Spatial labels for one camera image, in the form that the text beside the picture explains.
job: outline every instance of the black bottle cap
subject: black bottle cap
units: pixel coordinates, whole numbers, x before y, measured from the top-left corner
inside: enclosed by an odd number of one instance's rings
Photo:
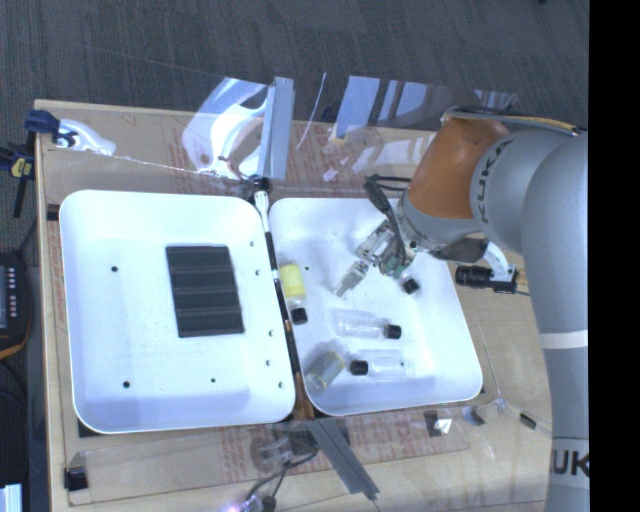
[[[307,323],[307,311],[304,308],[297,308],[291,312],[291,322],[295,325]]]
[[[356,359],[355,361],[351,361],[349,370],[353,375],[366,375],[369,373],[369,363]]]
[[[402,288],[404,288],[405,292],[407,292],[409,295],[411,295],[418,288],[420,288],[420,285],[412,277],[411,279],[407,279],[404,283],[402,283]]]
[[[397,340],[402,336],[402,328],[399,325],[389,324],[387,325],[386,337],[391,340]]]

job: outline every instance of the tray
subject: tray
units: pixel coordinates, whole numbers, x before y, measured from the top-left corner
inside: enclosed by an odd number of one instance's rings
[[[354,250],[384,220],[366,199],[286,198],[274,203],[271,230],[278,261],[302,269],[308,322],[294,326],[305,386],[312,403],[331,416],[403,409],[475,397],[482,372],[447,263],[418,254],[411,265],[421,288],[412,295],[371,268],[344,299],[332,290],[356,260]],[[402,328],[398,340],[340,338],[332,309],[366,311]],[[323,391],[309,385],[310,366],[327,348],[350,355],[400,350],[415,363],[415,375],[377,381],[342,371]]]
[[[73,403],[105,434],[272,423],[295,391],[257,210],[83,190],[61,205]],[[227,247],[242,331],[180,337],[167,247]]]

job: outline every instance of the transparent bottle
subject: transparent bottle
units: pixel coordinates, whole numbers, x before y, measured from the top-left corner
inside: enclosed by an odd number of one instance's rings
[[[383,318],[355,309],[333,309],[333,326],[340,336],[368,339],[397,340],[402,335],[399,325]]]
[[[349,365],[353,375],[379,380],[403,380],[416,373],[413,359],[393,350],[371,350],[358,355]]]
[[[291,314],[291,322],[296,325],[306,323],[308,321],[305,308],[307,293],[304,289],[300,265],[294,261],[289,261],[280,266],[278,270],[280,272],[282,293]]]
[[[324,391],[347,366],[349,354],[342,347],[334,346],[323,352],[306,374],[312,388]]]

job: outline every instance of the dark floor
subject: dark floor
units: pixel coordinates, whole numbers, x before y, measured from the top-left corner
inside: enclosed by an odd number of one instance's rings
[[[213,75],[294,78],[303,116],[328,73],[518,95],[518,109],[588,127],[590,3],[575,0],[5,0],[0,146],[24,142],[36,98],[197,110]],[[33,187],[0,172],[0,250],[38,265]],[[26,386],[26,351],[4,364]],[[0,390],[19,393],[0,372]],[[0,401],[0,485],[23,481],[24,414]]]

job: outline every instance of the clear plastic bottle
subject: clear plastic bottle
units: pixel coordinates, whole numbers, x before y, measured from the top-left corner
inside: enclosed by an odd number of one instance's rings
[[[300,266],[294,261],[289,261],[278,270],[280,272],[282,293],[291,314],[291,322],[296,325],[306,323],[308,320],[307,310],[305,309],[307,294],[304,289]]]
[[[366,375],[371,379],[402,380],[415,376],[413,359],[394,350],[371,350],[358,355],[349,365],[353,375]]]
[[[340,336],[397,340],[402,335],[399,325],[390,324],[367,311],[333,309],[333,326]]]
[[[307,381],[318,391],[324,391],[347,366],[349,354],[334,346],[323,352],[306,374]]]

